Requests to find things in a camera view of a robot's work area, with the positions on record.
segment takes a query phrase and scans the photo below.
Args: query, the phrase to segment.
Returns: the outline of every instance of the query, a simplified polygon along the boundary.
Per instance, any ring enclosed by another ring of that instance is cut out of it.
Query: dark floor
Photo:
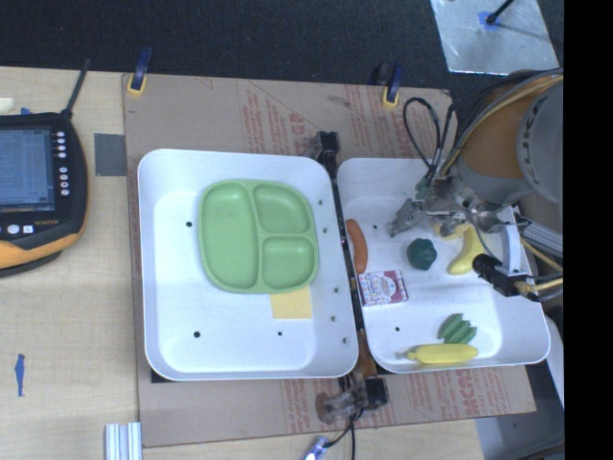
[[[563,66],[564,0],[537,2]],[[398,61],[460,119],[500,80],[448,71],[429,0],[0,0],[0,15],[0,66],[127,72],[151,46],[151,73],[366,83]]]

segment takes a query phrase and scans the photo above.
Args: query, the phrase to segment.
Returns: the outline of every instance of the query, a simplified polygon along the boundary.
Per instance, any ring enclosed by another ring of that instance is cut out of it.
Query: yellow sticky note
[[[310,288],[301,287],[286,293],[271,294],[270,307],[273,318],[312,318]]]

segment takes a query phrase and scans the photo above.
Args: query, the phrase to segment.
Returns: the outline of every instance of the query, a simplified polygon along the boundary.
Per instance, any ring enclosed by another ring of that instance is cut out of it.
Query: blue clamp
[[[140,96],[145,92],[145,85],[147,85],[146,73],[151,61],[152,51],[153,49],[150,46],[146,46],[141,50],[136,63],[136,71],[130,75],[130,79],[127,82],[127,91],[130,94]]]
[[[383,107],[386,109],[393,109],[398,105],[398,90],[400,89],[401,79],[402,67],[397,62],[392,69],[392,76],[387,81],[387,85],[383,90]]]

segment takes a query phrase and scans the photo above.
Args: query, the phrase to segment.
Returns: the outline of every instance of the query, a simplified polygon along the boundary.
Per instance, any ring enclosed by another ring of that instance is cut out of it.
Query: blue marker
[[[17,376],[17,393],[19,397],[23,397],[23,375],[26,371],[26,365],[24,359],[26,357],[21,353],[17,355],[17,362],[15,363],[15,375]]]

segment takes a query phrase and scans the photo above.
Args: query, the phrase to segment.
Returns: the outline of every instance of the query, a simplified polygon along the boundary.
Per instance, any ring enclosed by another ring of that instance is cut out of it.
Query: screen
[[[51,130],[0,129],[0,212],[54,210]]]

